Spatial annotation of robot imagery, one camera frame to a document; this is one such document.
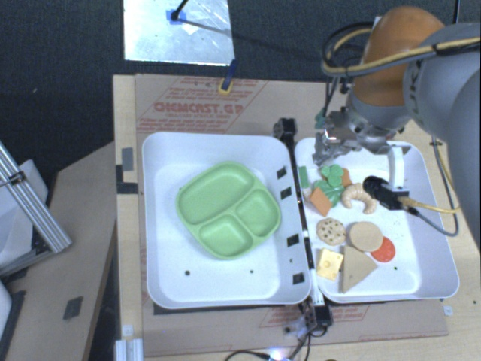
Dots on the round beige bread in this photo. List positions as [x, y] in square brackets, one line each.
[365, 236]

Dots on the beige triangular bread slice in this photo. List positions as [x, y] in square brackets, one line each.
[355, 269]

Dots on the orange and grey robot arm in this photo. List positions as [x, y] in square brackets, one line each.
[443, 88]

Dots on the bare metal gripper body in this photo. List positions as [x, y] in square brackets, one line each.
[347, 132]

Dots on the small orange piece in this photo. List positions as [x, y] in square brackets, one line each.
[346, 178]

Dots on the yellow cheese block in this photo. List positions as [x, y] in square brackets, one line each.
[329, 264]

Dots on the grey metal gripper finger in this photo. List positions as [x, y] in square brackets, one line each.
[319, 153]
[333, 154]

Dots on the orange wedge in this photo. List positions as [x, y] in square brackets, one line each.
[320, 201]

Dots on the thin black and white rod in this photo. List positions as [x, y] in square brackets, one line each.
[302, 201]

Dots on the white plastic tray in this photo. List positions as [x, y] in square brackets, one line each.
[413, 261]
[169, 276]

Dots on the small green rectangular block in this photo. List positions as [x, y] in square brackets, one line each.
[303, 178]

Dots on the black cylinder on white bracket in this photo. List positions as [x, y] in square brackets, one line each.
[383, 194]

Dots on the green divided plate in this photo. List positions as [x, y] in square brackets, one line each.
[214, 201]

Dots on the beige croissant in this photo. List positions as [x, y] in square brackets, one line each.
[353, 193]

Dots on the chocolate chip biscuit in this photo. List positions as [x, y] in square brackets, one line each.
[330, 231]

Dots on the green broccoli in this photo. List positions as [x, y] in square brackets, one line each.
[331, 184]

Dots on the red tomato slice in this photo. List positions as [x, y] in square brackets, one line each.
[386, 253]

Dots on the brown cardboard board, red print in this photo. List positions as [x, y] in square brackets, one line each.
[195, 107]

